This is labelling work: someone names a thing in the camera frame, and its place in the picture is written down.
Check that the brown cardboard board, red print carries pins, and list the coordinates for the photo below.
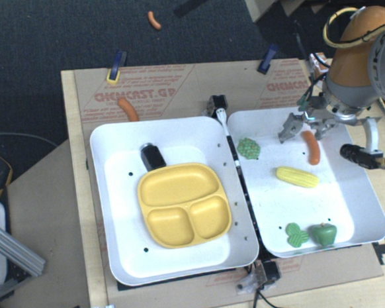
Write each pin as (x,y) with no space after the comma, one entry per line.
(174,85)

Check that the yellow toy corn cob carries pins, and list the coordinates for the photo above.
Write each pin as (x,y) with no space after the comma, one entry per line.
(297,177)

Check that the green toy bell pepper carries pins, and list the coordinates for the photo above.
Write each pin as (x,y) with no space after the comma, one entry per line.
(324,234)

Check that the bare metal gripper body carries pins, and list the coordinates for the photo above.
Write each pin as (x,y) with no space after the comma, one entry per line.
(318,110)

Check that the green toy grapes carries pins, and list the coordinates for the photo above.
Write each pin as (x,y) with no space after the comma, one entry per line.
(248,148)

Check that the thin black and white rod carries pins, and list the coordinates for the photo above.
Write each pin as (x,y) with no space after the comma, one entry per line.
(238,164)

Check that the small black can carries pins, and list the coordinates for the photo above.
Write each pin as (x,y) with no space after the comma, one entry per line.
(152,157)

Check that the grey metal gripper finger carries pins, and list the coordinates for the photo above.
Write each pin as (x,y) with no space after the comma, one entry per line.
(291,127)
(323,129)

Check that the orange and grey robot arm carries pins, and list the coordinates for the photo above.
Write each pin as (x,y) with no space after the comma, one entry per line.
(354,61)

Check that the green toy broccoli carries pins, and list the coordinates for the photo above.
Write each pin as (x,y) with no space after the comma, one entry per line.
(296,235)

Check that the yellow divided plate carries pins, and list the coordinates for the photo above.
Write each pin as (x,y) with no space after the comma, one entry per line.
(183,204)

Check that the black cylinder on white bracket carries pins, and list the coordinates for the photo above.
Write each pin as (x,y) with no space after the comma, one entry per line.
(358,155)

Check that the orange toy sausage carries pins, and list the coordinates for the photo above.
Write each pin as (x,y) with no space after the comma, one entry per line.
(128,110)
(154,20)
(312,147)

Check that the white plastic tray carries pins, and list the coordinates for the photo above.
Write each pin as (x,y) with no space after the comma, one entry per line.
(299,208)
(123,205)

